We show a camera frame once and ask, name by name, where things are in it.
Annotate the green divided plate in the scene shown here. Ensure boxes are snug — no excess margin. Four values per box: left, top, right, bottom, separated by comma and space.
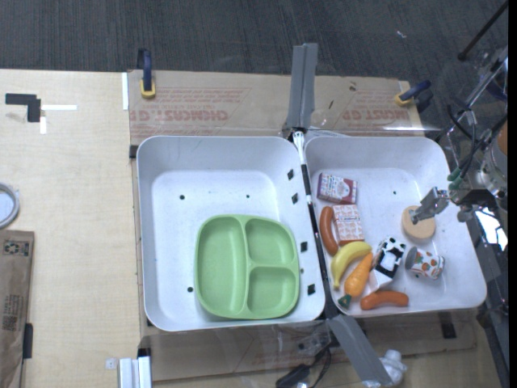
194, 213, 302, 321

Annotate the orange patterned carton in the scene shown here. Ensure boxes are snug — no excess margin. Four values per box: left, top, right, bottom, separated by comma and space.
331, 203, 366, 247

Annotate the white can with tomato print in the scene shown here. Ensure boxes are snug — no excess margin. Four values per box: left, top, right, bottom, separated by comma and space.
404, 246, 446, 280

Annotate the yellow banana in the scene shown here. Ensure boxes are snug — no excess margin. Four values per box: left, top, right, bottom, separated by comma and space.
330, 240, 373, 291

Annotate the grey ring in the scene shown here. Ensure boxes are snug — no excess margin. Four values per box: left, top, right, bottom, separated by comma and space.
0, 182, 21, 230

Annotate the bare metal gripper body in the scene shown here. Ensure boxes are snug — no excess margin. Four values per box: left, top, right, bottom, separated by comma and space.
447, 154, 509, 213

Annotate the orange sausage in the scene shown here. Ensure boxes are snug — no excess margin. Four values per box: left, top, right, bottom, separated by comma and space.
318, 205, 340, 257
359, 289, 410, 311

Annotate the black and white milk carton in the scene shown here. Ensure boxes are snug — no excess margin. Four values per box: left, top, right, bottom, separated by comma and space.
366, 235, 407, 294

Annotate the brown paper bag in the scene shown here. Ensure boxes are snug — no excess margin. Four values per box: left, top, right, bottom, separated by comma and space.
0, 229, 36, 388

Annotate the brown cardboard board red print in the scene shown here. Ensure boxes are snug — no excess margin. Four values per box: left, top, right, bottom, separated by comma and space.
126, 69, 478, 382

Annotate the black block with thin wires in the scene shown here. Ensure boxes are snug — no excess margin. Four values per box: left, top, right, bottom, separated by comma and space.
275, 362, 312, 388

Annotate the orange carrot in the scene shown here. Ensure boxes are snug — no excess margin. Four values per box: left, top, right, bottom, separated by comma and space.
337, 251, 375, 310

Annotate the round tan biscuit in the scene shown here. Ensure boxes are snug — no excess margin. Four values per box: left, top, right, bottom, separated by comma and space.
401, 205, 438, 242

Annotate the pink and white carton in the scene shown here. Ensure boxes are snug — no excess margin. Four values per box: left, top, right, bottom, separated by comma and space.
316, 171, 359, 205

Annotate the crumpled white tissue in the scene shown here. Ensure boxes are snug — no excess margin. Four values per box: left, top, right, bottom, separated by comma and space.
363, 348, 409, 388

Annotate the white plastic tray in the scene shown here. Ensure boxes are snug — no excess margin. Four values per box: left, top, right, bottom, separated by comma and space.
136, 135, 327, 333
303, 135, 489, 319

